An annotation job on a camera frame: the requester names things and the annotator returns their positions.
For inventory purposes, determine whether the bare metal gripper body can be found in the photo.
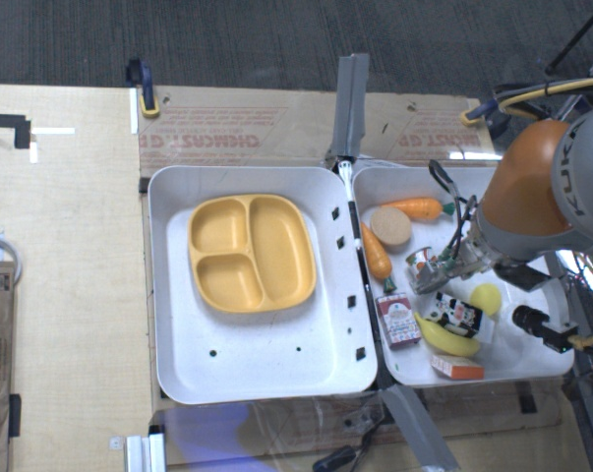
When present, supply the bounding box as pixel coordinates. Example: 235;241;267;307
437;241;498;284

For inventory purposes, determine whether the small red and white can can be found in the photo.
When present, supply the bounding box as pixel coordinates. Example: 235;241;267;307
405;246;440;275

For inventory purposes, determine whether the yellow ball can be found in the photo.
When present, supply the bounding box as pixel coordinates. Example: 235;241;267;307
469;282;504;319

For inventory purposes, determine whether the red and white carton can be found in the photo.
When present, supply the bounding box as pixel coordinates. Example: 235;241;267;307
374;292;423;350

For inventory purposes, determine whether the black and white carton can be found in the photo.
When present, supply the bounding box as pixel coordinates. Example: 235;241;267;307
430;291;495;346

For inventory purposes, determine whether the orange carrot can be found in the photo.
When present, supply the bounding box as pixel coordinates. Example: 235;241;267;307
360;221;398;295
380;197;457;222

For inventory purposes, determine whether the tan round biscuit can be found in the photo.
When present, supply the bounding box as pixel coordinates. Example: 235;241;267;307
369;206;414;248

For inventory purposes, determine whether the yellow banana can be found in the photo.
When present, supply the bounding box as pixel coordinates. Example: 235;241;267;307
413;311;482;358

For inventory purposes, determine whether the orange and white box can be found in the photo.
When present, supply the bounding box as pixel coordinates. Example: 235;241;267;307
429;353;487;382

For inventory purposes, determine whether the white plastic tray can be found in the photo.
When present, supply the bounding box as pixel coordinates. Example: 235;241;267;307
350;165;576;389
147;164;380;406

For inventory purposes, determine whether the yellow divided plate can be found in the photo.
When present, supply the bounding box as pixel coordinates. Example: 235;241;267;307
187;193;319;315

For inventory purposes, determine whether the brown cardboard board red print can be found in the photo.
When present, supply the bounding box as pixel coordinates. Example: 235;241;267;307
137;85;575;466

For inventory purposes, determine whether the black cylinder on white bracket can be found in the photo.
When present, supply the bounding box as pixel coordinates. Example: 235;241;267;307
510;262;581;354

